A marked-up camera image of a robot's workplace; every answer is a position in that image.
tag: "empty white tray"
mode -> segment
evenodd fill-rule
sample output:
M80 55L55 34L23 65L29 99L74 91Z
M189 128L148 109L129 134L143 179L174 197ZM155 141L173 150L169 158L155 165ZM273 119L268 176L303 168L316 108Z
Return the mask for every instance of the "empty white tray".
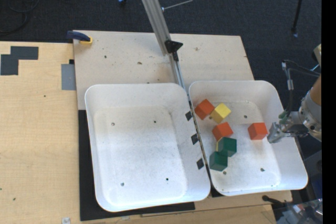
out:
M189 89L195 108L204 99L214 106L226 104L231 114L222 122L228 122L237 140L237 153L228 159L223 172L210 170L216 190L226 196L260 193L273 190L302 189L308 182L295 139L286 137L270 144L265 137L251 140L247 128L254 122L265 122L269 129L278 122L283 111L279 95L266 81L197 81ZM212 129L217 123L206 117L196 116L197 125L207 160L216 150Z
M191 139L196 128L183 88L174 83L94 85L85 103L96 199L103 209L208 196L209 177L205 165L197 165L203 155Z

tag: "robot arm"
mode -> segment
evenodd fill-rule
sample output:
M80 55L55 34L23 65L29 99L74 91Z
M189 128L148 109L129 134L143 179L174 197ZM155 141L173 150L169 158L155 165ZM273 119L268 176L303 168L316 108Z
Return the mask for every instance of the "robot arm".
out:
M310 134L322 141L321 110L321 75L301 101L299 111L284 111L279 123L274 122L269 130L267 140L277 143L286 136L302 136Z

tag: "cube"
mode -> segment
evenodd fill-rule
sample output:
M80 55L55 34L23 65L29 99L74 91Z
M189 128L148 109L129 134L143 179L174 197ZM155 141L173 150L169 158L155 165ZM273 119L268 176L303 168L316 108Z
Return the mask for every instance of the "cube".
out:
M195 108L195 113L197 116L203 120L206 116L210 115L210 113L215 109L215 107L207 100L204 99L198 106Z
M210 155L209 168L221 172L227 167L227 161L226 155L220 155L215 151Z
M228 122L223 122L223 123L215 126L212 129L212 133L214 134L216 140L218 141L219 139L221 139L224 136L231 136L233 134L233 131L232 131L230 125L228 124Z
M220 103L211 113L210 116L215 122L220 123L231 113L231 110L223 103Z
M268 134L268 130L264 122L252 123L247 130L251 140L262 140Z
M222 137L216 144L216 150L220 155L232 157L237 152L237 140L230 137Z

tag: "blue clamp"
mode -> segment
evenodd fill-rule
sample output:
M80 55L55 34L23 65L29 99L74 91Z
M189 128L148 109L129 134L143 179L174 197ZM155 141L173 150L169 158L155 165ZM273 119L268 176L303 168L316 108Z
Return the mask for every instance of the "blue clamp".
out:
M76 31L68 31L66 35L67 39L77 39L79 43L91 45L92 44L92 37L84 35L83 33L76 32Z

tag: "wooden table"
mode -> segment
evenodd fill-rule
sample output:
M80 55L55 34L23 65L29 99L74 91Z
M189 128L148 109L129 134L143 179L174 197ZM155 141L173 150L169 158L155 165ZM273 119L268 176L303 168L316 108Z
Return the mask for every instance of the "wooden table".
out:
M113 37L122 44L123 38L136 33L85 32L94 40ZM141 38L155 42L154 34L138 33ZM225 51L218 65L221 79L253 79L240 37L175 35L172 39L184 43L180 49L181 68L186 84L195 76L195 63L211 62L211 44ZM0 76L0 223L275 223L269 202L264 194L232 197L209 196L195 203L192 212L134 215L100 220L80 221L79 157L78 157L78 96L90 81L80 70L85 57L78 57L78 44L44 42L0 42L0 54L10 54L11 46L38 47L38 60L19 60L18 75ZM75 58L79 89L62 90L61 65ZM136 59L135 66L141 66ZM200 73L201 79L208 78ZM160 82L167 82L170 77ZM291 201L290 191L265 193L280 201Z

